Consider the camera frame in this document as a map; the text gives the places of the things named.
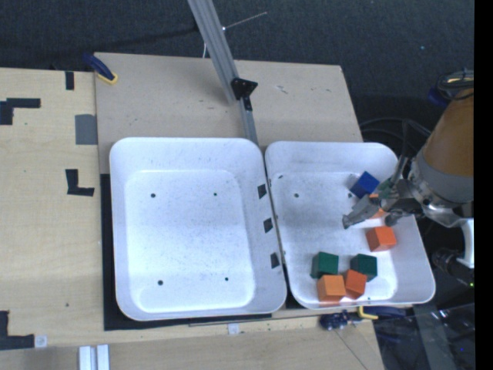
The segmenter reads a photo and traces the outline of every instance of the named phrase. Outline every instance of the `table surface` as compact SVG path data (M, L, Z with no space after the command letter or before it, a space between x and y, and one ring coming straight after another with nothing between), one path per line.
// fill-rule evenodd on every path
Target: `table surface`
M163 111L168 114L161 115L162 122L167 122L167 130L165 134L160 132L161 136L243 136L240 114L227 105L210 60L100 56L106 61L134 64L138 60L159 68L162 76L159 80L148 78L147 86L166 90L164 99L156 99L166 107L161 109L161 114ZM361 141L340 67L241 61L236 64L243 78L259 82L252 102L261 148L276 140ZM115 66L112 69L116 71L118 64ZM203 350L222 344L221 338L232 337L227 336L227 325L222 324L103 330L99 174L105 172L105 162L101 154L119 136L142 134L138 124L134 133L122 134L117 129L119 125L132 127L125 118L135 118L129 115L115 119L109 113L111 108L101 107L107 103L101 102L101 98L118 88L112 89L90 72L75 72L74 76L75 89L67 90L64 72L0 69L4 85L0 88L0 100L19 97L42 101L40 109L15 109L13 124L0 126L0 310L10 311L9 335L46 335L49 346L60 349L127 344L121 351L123 357L129 345L132 349L139 346L135 344L138 341L144 352L156 349L152 344L163 340L183 341L182 338ZM178 89L176 78L181 86L189 87L187 91ZM206 79L206 89L196 86L202 78ZM125 79L119 81L121 87L127 83ZM138 89L133 92L139 97L146 95L146 92L141 95ZM152 111L152 100L152 97L143 99L140 108ZM230 118L224 117L225 111L229 111ZM75 141L75 116L95 116L96 112L101 113L98 117L100 150L97 145L79 145ZM220 118L220 122L206 124L215 118ZM79 186L94 187L94 195L68 195L66 169L78 169ZM262 339L295 342L307 338L317 346L321 332L324 338L329 338L327 332L317 327L314 315L319 314L281 309L270 320L240 324L242 334L236 337L244 338L248 349L253 349L254 342ZM245 337L251 335L257 337L254 340ZM380 356L375 355L378 347L372 324L359 324L353 335L358 336L360 343L364 341L357 344L361 354L368 356L364 351L369 350L373 356L359 358L358 349L347 347L348 342L357 338L349 338L344 349L334 346L329 353L368 360L370 364L362 368L370 368L369 365L382 368ZM142 345L141 341L147 341L148 345ZM267 354L264 352L263 360L268 360Z

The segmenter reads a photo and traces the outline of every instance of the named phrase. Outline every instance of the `blue block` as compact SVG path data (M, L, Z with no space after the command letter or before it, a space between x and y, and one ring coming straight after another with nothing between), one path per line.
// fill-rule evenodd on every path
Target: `blue block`
M362 198L365 194L371 194L377 189L380 181L365 171L360 179L351 187L350 191Z

